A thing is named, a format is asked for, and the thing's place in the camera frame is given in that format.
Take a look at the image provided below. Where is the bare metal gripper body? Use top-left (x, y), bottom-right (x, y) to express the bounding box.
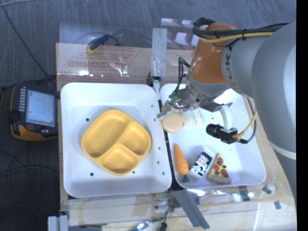
top-left (167, 87), bottom-right (218, 113)

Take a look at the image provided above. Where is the tan round biscuit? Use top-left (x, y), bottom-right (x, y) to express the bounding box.
top-left (161, 112), bottom-right (184, 133)

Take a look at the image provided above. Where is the white packet with coloured dots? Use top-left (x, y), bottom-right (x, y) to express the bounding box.
top-left (182, 108), bottom-right (204, 128)

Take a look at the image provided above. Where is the brown cardboard board, red print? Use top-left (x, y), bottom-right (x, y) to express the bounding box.
top-left (55, 42), bottom-right (296, 226)

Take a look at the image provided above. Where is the orange carrot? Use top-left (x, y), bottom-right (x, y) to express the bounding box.
top-left (174, 143), bottom-right (191, 183)

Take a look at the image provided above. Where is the yellow divided plate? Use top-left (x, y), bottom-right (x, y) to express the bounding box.
top-left (81, 109), bottom-right (152, 177)

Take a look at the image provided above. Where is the white carton with cow print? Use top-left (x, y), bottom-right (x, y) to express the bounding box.
top-left (187, 147), bottom-right (215, 181)

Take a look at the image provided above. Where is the white plastic tray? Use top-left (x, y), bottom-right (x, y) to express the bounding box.
top-left (159, 83), bottom-right (267, 191)
top-left (60, 82), bottom-right (173, 199)

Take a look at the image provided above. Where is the pizza slice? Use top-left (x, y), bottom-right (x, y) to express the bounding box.
top-left (206, 153), bottom-right (232, 185)

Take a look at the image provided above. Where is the black cylinder on white bracket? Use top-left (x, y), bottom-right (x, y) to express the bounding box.
top-left (205, 103), bottom-right (239, 145)

